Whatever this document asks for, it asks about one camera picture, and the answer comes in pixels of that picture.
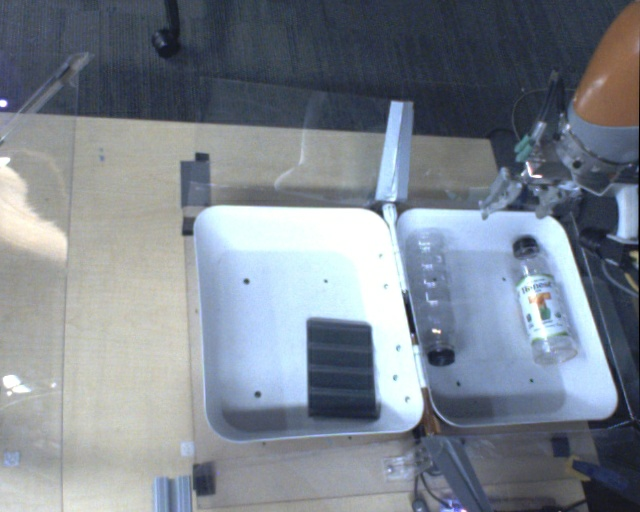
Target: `wooden surface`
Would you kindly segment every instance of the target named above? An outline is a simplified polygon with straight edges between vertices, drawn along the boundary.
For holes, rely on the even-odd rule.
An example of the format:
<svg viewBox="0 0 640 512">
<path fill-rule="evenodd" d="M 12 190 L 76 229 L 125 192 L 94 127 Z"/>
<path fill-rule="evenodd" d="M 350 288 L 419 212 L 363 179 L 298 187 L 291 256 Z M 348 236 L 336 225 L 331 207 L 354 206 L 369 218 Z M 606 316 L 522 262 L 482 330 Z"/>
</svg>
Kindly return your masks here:
<svg viewBox="0 0 640 512">
<path fill-rule="evenodd" d="M 302 158 L 303 136 L 339 149 L 308 149 Z M 151 510 L 153 479 L 189 474 L 196 460 L 190 443 L 206 434 L 193 400 L 198 365 L 189 344 L 179 162 L 208 152 L 220 183 L 265 188 L 294 169 L 280 181 L 294 191 L 317 186 L 318 169 L 331 169 L 337 185 L 348 176 L 360 191 L 361 172 L 377 173 L 379 142 L 358 134 L 78 119 L 64 350 L 65 512 Z M 487 141 L 414 137 L 411 186 L 435 199 L 464 198 L 468 187 L 489 185 L 494 165 Z M 489 491 L 511 498 L 539 493 L 568 503 L 581 496 L 575 480 L 496 483 Z M 228 510 L 404 511 L 410 488 Z M 266 495 L 265 488 L 242 491 Z"/>
</svg>

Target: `bottle with label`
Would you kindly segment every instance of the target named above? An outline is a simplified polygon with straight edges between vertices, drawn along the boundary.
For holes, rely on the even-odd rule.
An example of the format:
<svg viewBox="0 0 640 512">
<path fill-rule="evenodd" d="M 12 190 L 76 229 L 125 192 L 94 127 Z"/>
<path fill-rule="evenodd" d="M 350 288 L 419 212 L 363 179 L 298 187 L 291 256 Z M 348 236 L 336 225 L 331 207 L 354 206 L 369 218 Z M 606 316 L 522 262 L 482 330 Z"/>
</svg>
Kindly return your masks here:
<svg viewBox="0 0 640 512">
<path fill-rule="evenodd" d="M 516 293 L 524 319 L 533 360 L 551 365 L 577 354 L 564 304 L 549 265 L 535 238 L 524 236 L 513 244 L 519 263 Z"/>
<path fill-rule="evenodd" d="M 455 323 L 444 253 L 444 237 L 435 229 L 414 234 L 405 251 L 418 341 L 433 366 L 455 361 Z"/>
</svg>

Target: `black bottle cap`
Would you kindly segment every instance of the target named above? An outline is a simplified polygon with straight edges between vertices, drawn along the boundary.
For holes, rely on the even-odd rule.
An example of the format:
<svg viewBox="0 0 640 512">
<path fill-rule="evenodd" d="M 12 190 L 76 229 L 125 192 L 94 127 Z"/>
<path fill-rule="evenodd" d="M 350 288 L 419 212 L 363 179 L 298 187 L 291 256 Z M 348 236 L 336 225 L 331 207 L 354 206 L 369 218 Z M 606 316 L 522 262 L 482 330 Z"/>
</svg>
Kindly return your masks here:
<svg viewBox="0 0 640 512">
<path fill-rule="evenodd" d="M 532 236 L 518 238 L 513 244 L 513 255 L 516 258 L 530 258 L 540 252 L 538 242 Z"/>
<path fill-rule="evenodd" d="M 450 348 L 429 351 L 427 359 L 431 366 L 448 366 L 456 360 L 456 353 Z"/>
</svg>

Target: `bottle label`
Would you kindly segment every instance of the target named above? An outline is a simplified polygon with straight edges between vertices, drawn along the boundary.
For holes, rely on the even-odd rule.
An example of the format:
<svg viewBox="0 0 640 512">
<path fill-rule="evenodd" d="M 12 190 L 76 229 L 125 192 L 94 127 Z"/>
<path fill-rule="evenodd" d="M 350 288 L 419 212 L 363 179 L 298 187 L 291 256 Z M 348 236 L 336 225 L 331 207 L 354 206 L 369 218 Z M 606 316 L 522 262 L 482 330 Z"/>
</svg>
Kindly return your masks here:
<svg viewBox="0 0 640 512">
<path fill-rule="evenodd" d="M 518 282 L 516 290 L 531 343 L 568 335 L 553 276 L 526 276 Z"/>
</svg>

